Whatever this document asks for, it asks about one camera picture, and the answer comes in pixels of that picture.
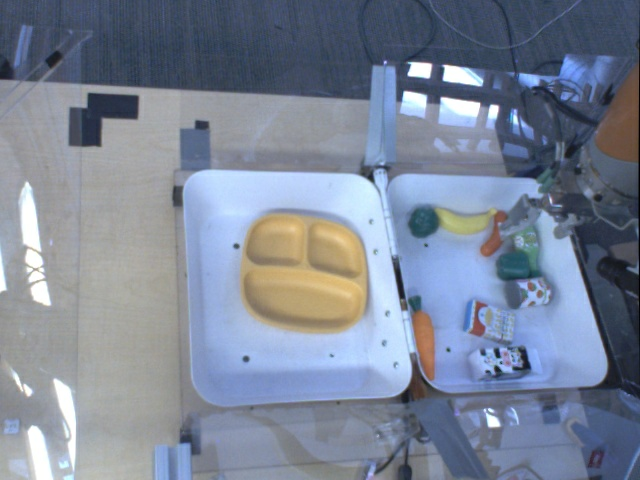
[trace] green pepper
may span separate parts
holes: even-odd
[[[521,251],[502,254],[496,262],[498,277],[503,281],[526,279],[531,274],[529,257]]]

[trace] metal bracket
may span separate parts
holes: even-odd
[[[396,161],[396,68],[385,64],[371,70],[369,131],[363,166],[369,169]]]
[[[404,324],[404,332],[407,337],[407,346],[409,347],[409,354],[415,354],[416,340],[413,335],[413,322],[411,321],[411,314],[409,311],[402,312],[402,323]]]
[[[191,445],[158,445],[154,452],[155,480],[191,480]]]

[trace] yellow divided plate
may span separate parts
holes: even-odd
[[[240,276],[249,313],[292,331],[344,331],[360,320],[367,302],[367,262],[358,236],[306,215],[273,213],[255,221]]]

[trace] kitchen play set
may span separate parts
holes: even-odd
[[[607,356],[569,237],[502,241],[533,179],[199,171],[183,192],[193,384],[225,407],[594,386]]]

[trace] small box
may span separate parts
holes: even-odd
[[[481,348],[469,355],[469,365],[476,380],[513,380],[532,371],[534,355],[535,350],[523,346]]]
[[[487,338],[509,345],[513,341],[516,315],[508,309],[499,309],[472,299],[467,304],[464,331],[481,338]]]

